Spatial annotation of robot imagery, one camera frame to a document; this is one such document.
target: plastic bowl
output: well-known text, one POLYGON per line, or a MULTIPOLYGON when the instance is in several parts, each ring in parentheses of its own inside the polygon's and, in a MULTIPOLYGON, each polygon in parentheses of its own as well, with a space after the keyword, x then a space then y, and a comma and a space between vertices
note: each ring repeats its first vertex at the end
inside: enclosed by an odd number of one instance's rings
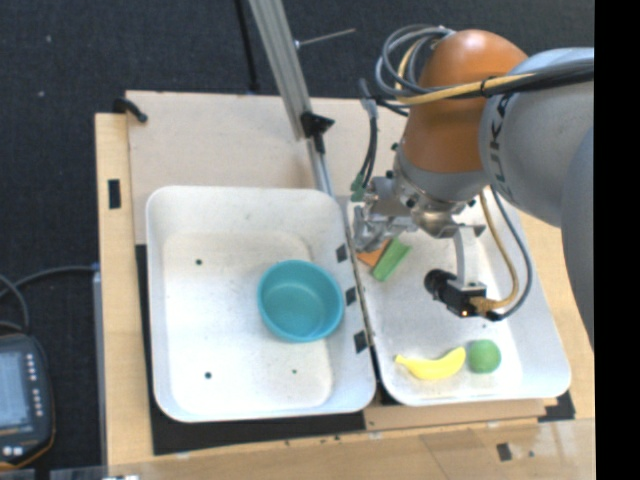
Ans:
POLYGON ((292 342, 325 338, 344 315, 338 283, 326 270, 303 260, 271 266, 258 284, 258 308, 276 336, 292 342))

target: black floor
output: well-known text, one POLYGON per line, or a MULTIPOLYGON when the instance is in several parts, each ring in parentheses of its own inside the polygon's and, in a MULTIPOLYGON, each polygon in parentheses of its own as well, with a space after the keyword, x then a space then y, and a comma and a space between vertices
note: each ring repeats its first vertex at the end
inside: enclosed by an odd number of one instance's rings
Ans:
MULTIPOLYGON (((283 0, 312 96, 354 97, 386 36, 411 23, 484 28, 533 54, 593 46, 595 0, 283 0)), ((275 94, 249 16, 261 93, 275 94)), ((93 115, 128 89, 246 92, 233 0, 0 0, 0 273, 99 261, 93 115)), ((98 464, 90 277, 26 287, 48 353, 58 434, 41 472, 98 464)), ((0 320, 15 319, 3 298, 0 320)))

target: toy banana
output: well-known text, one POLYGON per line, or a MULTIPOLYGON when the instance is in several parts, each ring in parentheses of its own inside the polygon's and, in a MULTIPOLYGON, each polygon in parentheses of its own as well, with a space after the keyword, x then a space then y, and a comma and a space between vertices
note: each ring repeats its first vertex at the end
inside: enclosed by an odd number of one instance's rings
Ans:
POLYGON ((467 352, 464 347, 457 347, 447 352, 440 359, 410 359, 401 355, 395 362, 404 365, 411 375, 422 380, 435 380, 451 377, 464 365, 467 352))

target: green block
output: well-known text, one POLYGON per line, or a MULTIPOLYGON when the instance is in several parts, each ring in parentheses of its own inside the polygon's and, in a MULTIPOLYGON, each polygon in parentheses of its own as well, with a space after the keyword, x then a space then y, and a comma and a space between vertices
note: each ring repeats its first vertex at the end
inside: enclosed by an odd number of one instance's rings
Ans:
POLYGON ((397 238, 387 245, 382 257, 373 269, 373 277, 378 281, 386 281, 398 267, 404 257, 409 254, 411 247, 403 244, 397 238))

